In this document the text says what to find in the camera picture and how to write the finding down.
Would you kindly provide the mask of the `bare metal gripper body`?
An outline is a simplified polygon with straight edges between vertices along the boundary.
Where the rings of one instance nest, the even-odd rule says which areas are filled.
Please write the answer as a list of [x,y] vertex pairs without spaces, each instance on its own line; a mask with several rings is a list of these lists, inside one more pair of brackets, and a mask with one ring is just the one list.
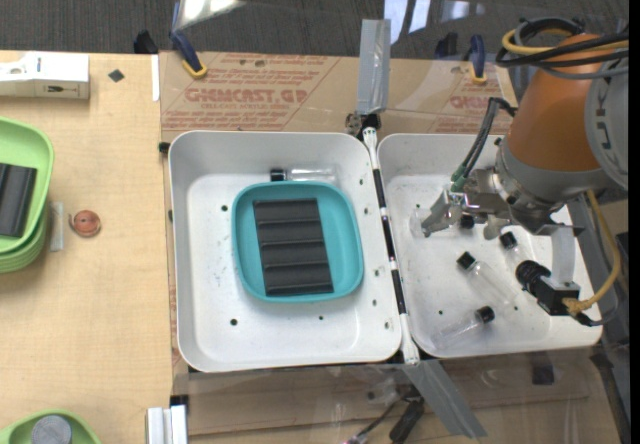
[[565,203],[550,202],[532,194],[509,173],[496,168],[474,169],[463,186],[464,208],[474,214],[519,225],[530,233],[546,233],[557,223],[551,215]]

